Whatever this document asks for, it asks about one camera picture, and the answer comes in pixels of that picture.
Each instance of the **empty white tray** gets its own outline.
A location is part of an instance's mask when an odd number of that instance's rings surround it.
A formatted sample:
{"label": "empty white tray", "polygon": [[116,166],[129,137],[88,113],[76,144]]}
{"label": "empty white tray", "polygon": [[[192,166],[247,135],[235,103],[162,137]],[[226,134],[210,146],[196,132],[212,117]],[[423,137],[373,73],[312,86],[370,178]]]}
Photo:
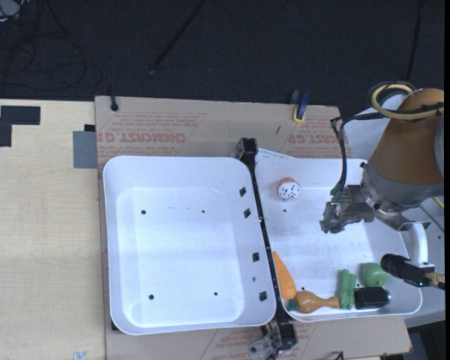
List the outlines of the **empty white tray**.
{"label": "empty white tray", "polygon": [[129,335],[260,326],[276,299],[248,168],[119,156],[103,169],[112,320]]}
{"label": "empty white tray", "polygon": [[[347,184],[360,184],[362,162],[347,161]],[[266,158],[255,169],[271,249],[280,255],[298,290],[311,291],[324,299],[338,295],[342,269],[357,275],[357,285],[362,287],[362,264],[380,263],[388,253],[408,257],[402,235],[377,219],[347,224],[344,231],[335,234],[321,230],[320,220],[341,170],[341,159],[307,158]],[[300,184],[297,200],[285,202],[278,196],[278,182],[284,177],[292,177]],[[390,295],[385,307],[361,310],[355,306],[351,310],[321,307],[312,313],[290,311],[289,315],[310,322],[413,314],[422,305],[421,290],[397,277],[390,275],[383,288]]]}

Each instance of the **black fabric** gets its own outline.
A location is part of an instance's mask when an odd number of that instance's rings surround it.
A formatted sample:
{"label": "black fabric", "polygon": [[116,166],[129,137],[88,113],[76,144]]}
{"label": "black fabric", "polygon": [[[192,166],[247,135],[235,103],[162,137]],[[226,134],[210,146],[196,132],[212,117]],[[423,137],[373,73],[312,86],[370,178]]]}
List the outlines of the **black fabric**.
{"label": "black fabric", "polygon": [[[30,0],[0,22],[0,98],[116,96],[285,103],[343,115],[404,80],[420,0]],[[410,81],[444,87],[445,0],[424,0]]]}

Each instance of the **cardboard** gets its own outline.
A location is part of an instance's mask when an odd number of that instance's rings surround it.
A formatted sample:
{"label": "cardboard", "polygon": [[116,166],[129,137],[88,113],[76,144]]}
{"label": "cardboard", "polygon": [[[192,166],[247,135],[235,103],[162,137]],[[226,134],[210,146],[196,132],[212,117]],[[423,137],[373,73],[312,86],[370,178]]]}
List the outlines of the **cardboard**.
{"label": "cardboard", "polygon": [[[259,327],[207,329],[130,336],[113,330],[108,299],[107,228],[104,218],[104,164],[118,155],[230,156],[242,137],[259,148],[297,158],[340,158],[330,120],[334,106],[308,105],[305,121],[293,122],[295,106],[204,100],[117,97],[95,98],[100,191],[106,354],[110,359],[252,359],[248,344],[261,337]],[[352,157],[346,141],[347,157]],[[401,316],[294,322],[298,343],[280,359],[333,359],[408,353],[410,337]]]}

